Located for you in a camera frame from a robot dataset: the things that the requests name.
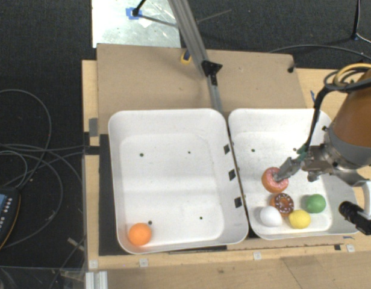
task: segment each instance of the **cardboard sheet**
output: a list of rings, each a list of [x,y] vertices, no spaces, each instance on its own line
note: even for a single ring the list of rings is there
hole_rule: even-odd
[[[100,44],[97,48],[99,131],[120,110],[211,108],[207,81],[184,49]],[[290,55],[208,50],[223,65],[217,74],[224,114],[236,108],[305,108]]]

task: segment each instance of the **wooden table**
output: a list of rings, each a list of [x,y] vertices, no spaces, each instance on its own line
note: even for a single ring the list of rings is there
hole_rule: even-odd
[[[84,131],[99,116],[97,61],[83,61]],[[331,70],[296,69],[308,108]],[[322,110],[334,118],[344,99],[326,97]],[[99,137],[90,137],[91,146]],[[108,270],[109,288],[371,288],[371,236],[324,236],[245,240],[221,252],[99,255],[99,156],[86,155],[85,192],[89,270]],[[371,167],[360,172],[371,178]],[[363,194],[355,189],[358,202]]]

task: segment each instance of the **yellow cable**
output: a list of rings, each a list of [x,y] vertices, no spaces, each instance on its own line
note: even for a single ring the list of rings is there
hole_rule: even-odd
[[[371,64],[369,64],[369,63],[354,63],[354,64],[350,64],[348,66],[345,66],[344,68],[340,69],[339,72],[336,74],[336,76],[332,80],[333,83],[337,86],[340,86],[340,87],[346,85],[346,84],[343,84],[342,82],[340,82],[339,79],[347,71],[353,70],[353,69],[371,69]]]

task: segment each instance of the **black electronic device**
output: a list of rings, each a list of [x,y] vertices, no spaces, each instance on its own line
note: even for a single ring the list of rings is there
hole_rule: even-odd
[[[20,194],[13,187],[0,187],[0,249],[7,241],[17,219]]]

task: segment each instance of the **white ball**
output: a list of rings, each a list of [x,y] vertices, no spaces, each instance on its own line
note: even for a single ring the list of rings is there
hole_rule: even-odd
[[[270,205],[262,208],[260,211],[260,220],[267,227],[279,227],[283,221],[281,213]]]

